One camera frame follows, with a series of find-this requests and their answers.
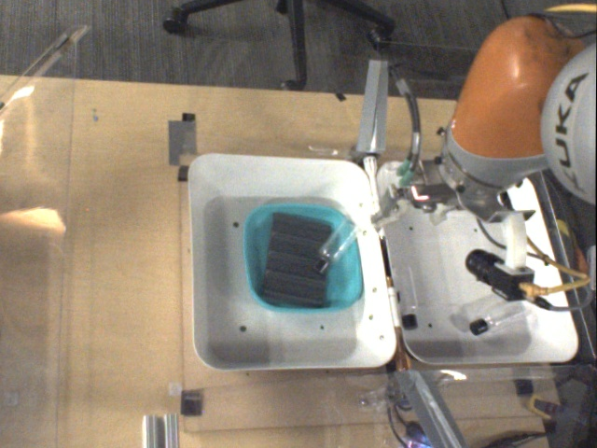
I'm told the black office chair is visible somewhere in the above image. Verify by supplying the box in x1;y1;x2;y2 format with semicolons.
161;0;396;92

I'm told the black cylinder on white bracket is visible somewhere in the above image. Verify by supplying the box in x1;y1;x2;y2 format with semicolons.
465;210;536;301

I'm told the teal plastic bowl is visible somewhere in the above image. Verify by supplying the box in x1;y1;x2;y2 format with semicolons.
243;203;365;315

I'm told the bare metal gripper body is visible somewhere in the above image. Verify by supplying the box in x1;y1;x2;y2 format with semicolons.
409;163;536;224

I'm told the dark grey ribbed block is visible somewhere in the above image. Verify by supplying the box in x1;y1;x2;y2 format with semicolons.
260;211;335;309

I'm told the clear tube with black cap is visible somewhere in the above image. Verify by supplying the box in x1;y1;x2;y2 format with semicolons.
315;217;361;275
449;296;529;337
399;263;420;330

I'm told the white plastic tray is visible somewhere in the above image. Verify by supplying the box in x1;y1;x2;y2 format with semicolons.
376;159;580;366
186;152;398;371

